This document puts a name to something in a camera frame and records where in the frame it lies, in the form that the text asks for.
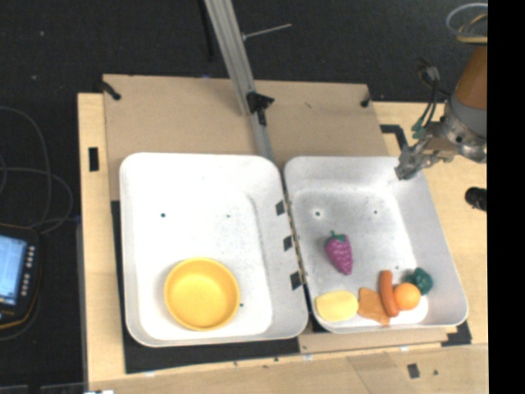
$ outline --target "handheld device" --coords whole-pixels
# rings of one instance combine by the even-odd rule
[[[30,316],[41,272],[36,231],[0,224],[0,330],[20,325]]]

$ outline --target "black clamp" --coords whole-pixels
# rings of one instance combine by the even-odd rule
[[[258,94],[256,92],[250,92],[246,95],[246,100],[248,101],[249,111],[254,114],[257,113],[259,124],[265,126],[266,115],[264,115],[264,110],[272,105],[274,98]]]

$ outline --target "wooden table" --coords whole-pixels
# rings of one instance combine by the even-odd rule
[[[445,377],[437,378],[434,373],[410,378],[407,360],[439,365],[442,375],[448,375],[448,383],[486,386],[486,213],[464,201],[469,187],[486,187],[486,166],[459,157],[451,164],[435,165],[425,175],[467,294],[472,345],[441,347],[456,328],[348,336],[307,328],[299,336],[301,351],[297,355],[126,373],[110,210],[111,201],[118,198],[119,162],[140,150],[255,153],[255,149],[249,126],[238,116],[228,80],[119,75],[105,76],[104,80],[123,95],[121,100],[107,94],[78,96],[82,289],[87,379],[92,389],[140,392],[147,386],[148,392],[170,392],[169,386],[176,384],[178,392],[199,392],[203,387],[215,387],[208,392],[273,392],[278,384],[282,392],[337,392],[352,384],[363,392],[379,392],[371,388],[379,374],[392,381],[402,380],[398,381],[399,389],[404,391],[399,392],[411,392],[406,390],[414,387],[432,392],[428,391],[432,384],[438,380],[444,383]],[[365,85],[272,81],[257,85],[259,92],[276,98],[267,116],[279,166],[297,154],[398,156],[394,136],[382,134],[380,124],[409,131],[425,106],[371,103],[362,107],[360,102],[368,95]],[[141,139],[153,132],[157,137],[154,142]],[[197,132],[204,133],[201,144],[192,138]],[[221,136],[221,144],[213,144],[214,135]],[[464,358],[463,364],[450,366],[450,361],[459,357]]]

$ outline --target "purple toy fruit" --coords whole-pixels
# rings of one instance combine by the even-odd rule
[[[354,259],[352,258],[352,247],[347,235],[336,235],[335,232],[331,231],[330,238],[325,242],[325,252],[339,272],[346,275],[352,273]]]

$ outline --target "yellow bowl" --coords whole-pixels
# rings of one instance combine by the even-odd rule
[[[195,331],[228,324],[240,302],[239,283],[233,273],[213,259],[195,258],[178,263],[168,274],[164,301],[171,316]]]

